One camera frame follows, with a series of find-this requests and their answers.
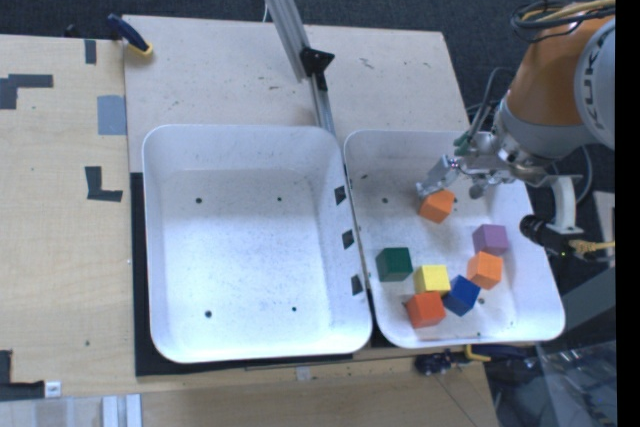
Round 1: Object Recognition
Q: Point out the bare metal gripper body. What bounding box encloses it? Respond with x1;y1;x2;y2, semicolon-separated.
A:
451;130;552;187

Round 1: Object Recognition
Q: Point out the orange cube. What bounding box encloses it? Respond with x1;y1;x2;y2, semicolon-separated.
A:
418;189;457;225
404;290;448;330
466;250;505;291

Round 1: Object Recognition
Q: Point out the purple cube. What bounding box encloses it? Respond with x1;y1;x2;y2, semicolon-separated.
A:
471;223;510;258

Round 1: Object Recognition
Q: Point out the white plastic tray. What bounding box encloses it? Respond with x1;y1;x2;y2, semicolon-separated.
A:
141;123;374;365
343;129;567;350

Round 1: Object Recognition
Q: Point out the green cube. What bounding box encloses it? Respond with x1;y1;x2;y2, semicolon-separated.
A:
375;246;415;284

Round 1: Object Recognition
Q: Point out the yellow cube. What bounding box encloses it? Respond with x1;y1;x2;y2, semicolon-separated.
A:
412;264;453;297

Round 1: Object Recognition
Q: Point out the blue cube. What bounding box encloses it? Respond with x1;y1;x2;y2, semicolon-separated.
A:
442;274;483;318

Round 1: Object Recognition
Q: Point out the pale wood board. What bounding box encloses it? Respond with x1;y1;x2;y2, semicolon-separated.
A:
122;14;490;384

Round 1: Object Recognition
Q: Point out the black cylinder on white bracket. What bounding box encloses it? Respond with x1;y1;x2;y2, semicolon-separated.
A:
518;175;585;257

